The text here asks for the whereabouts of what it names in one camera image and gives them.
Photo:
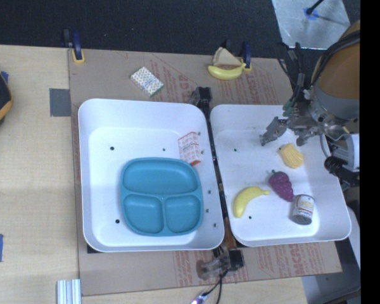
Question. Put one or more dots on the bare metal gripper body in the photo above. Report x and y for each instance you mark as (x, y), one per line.
(307, 122)

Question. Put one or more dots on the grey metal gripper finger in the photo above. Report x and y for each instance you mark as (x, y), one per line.
(305, 136)
(272, 131)

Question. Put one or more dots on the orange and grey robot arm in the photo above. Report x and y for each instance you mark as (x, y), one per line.
(337, 74)

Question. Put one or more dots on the pale yellow ridged toy food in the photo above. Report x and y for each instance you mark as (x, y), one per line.
(291, 156)

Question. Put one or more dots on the white plastic tray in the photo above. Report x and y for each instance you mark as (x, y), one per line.
(250, 163)
(114, 131)

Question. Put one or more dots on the purple grapes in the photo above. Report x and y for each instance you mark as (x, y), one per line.
(282, 184)

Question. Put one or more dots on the small white labelled can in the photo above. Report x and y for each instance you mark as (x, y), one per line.
(303, 209)

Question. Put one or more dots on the yellow banana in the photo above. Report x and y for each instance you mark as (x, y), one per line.
(244, 199)
(225, 72)

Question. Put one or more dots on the orange and white carton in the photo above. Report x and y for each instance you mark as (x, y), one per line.
(190, 147)

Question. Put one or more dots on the beige bread slice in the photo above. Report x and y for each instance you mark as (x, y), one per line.
(225, 57)

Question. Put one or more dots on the blue divided plate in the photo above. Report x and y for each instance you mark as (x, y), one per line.
(161, 195)

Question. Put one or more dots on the white dotted packet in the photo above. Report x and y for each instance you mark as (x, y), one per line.
(146, 81)

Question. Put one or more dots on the brown cardboard board red print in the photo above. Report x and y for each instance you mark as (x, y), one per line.
(114, 81)

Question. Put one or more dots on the black cylinder on white bracket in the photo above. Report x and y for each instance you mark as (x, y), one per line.
(345, 157)

